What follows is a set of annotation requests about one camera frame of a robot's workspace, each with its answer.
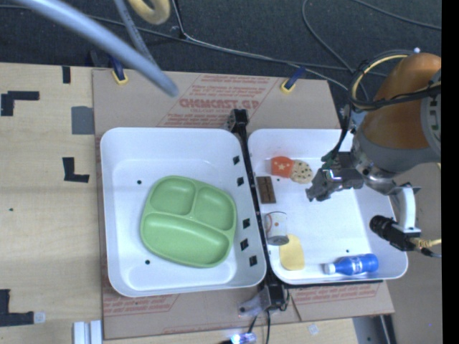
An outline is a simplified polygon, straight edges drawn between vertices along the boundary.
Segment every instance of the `blue bottle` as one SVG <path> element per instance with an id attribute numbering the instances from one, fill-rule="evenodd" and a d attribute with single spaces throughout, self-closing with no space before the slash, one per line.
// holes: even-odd
<path id="1" fill-rule="evenodd" d="M 345 256 L 334 264 L 324 264 L 325 274 L 336 272 L 345 275 L 362 274 L 365 272 L 375 272 L 378 270 L 379 263 L 375 254 L 363 254 L 356 256 Z"/>

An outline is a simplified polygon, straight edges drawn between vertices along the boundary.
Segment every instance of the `red food item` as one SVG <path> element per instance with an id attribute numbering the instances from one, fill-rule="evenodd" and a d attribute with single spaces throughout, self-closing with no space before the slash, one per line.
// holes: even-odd
<path id="1" fill-rule="evenodd" d="M 287 157 L 274 157 L 271 158 L 271 173 L 275 176 L 289 178 L 292 173 L 295 161 Z"/>

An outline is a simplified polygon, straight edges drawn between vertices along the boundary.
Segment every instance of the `bottle cap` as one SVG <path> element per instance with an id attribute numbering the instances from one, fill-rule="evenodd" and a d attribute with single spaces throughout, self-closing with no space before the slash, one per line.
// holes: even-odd
<path id="1" fill-rule="evenodd" d="M 335 274 L 336 272 L 335 264 L 324 264 L 323 270 L 325 274 Z"/>

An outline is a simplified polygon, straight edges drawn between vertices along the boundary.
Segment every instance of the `soda can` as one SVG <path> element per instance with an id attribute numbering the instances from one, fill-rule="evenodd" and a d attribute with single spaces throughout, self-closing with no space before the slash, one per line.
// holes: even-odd
<path id="1" fill-rule="evenodd" d="M 266 242 L 274 246 L 288 243 L 287 214 L 282 211 L 273 211 L 265 216 Z"/>

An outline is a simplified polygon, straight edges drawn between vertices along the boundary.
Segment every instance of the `cardboard box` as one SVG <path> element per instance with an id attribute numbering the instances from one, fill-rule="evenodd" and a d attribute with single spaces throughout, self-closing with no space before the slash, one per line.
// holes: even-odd
<path id="1" fill-rule="evenodd" d="M 199 73 L 168 73 L 179 87 L 170 98 L 136 72 L 129 82 L 115 83 L 110 70 L 93 70 L 98 211 L 102 257 L 105 339 L 222 328 L 246 328 L 253 317 L 240 316 L 237 306 L 257 294 L 257 287 L 142 298 L 119 295 L 106 269 L 100 139 L 116 127 L 227 128 L 234 108 L 250 118 L 247 130 L 260 128 L 339 128 L 326 81 L 299 80 L 290 94 L 280 91 L 285 78 Z M 290 290 L 285 312 L 273 324 L 328 320 L 392 313 L 385 282 L 363 285 L 315 286 Z"/>

